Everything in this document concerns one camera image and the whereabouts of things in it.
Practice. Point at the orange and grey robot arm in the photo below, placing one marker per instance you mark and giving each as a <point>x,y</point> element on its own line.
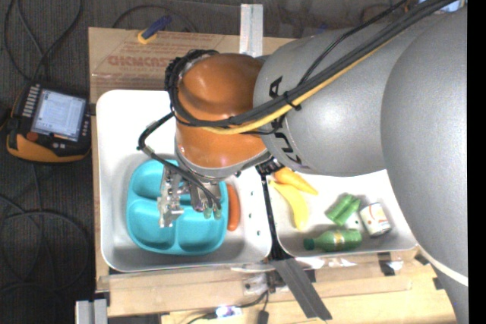
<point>341,117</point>

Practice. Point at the brown cardboard board red print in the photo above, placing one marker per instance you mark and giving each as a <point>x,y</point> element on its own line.
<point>114,49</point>

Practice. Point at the thin black rod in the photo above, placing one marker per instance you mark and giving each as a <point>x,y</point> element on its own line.
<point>272,216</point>

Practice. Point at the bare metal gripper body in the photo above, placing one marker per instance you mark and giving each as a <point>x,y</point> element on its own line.
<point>171,186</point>

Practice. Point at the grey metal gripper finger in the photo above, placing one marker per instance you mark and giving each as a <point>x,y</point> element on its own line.
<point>197,201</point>
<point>170,214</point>

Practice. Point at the white can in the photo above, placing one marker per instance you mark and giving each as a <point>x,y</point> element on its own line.
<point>376,220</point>

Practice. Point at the green bottle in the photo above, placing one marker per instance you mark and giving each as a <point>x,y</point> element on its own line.
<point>338,240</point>

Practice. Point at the orange sausage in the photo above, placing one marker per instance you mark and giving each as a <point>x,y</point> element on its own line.
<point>233,208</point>

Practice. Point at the orange carrot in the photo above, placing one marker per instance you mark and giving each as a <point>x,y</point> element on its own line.
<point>294,179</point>

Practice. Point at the blue divided plate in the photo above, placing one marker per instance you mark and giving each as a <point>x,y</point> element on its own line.
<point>148,224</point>

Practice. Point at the white plastic tray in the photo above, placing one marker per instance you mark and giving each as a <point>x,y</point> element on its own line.
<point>114,163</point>
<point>326,239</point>

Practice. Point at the green vegetable bundle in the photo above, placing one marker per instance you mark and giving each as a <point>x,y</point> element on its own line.
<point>341,208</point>

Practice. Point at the yellow banana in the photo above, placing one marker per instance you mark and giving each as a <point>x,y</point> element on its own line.
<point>298,206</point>

